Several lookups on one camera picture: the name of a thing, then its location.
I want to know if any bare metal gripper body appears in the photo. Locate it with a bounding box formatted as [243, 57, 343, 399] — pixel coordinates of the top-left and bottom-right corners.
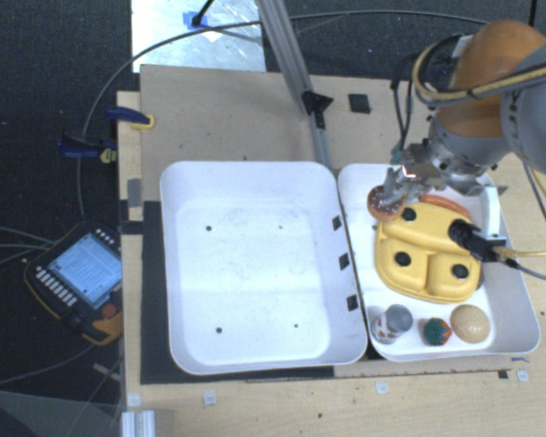
[399, 143, 496, 198]

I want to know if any brown sprinkled doughnut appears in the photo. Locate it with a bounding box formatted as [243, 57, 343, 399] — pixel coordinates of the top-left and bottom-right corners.
[367, 185, 407, 222]

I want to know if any orange sausage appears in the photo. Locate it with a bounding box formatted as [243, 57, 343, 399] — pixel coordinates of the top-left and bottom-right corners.
[417, 193, 472, 219]

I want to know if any yellow divided plate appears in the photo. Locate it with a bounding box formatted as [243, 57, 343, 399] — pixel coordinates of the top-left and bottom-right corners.
[374, 201, 484, 306]

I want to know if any black block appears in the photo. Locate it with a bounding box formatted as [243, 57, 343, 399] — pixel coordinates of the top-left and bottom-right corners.
[349, 93, 372, 115]

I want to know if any small grey-topped can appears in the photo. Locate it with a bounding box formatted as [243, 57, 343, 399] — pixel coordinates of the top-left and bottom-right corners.
[370, 303, 414, 346]

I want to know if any white plastic tray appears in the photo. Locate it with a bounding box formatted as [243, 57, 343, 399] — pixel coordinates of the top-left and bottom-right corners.
[336, 162, 542, 363]
[158, 159, 369, 376]

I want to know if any red and green strawberry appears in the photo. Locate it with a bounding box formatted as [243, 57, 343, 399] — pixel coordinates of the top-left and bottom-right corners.
[419, 317, 453, 347]

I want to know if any beige round bread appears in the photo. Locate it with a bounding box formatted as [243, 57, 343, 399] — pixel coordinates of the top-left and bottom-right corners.
[449, 303, 491, 345]

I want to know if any brown cardboard board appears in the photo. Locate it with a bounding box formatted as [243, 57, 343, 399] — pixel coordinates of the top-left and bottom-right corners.
[138, 63, 521, 385]

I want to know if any black cylinder on white bracket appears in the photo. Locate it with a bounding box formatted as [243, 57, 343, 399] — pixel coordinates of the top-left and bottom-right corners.
[447, 186, 509, 263]

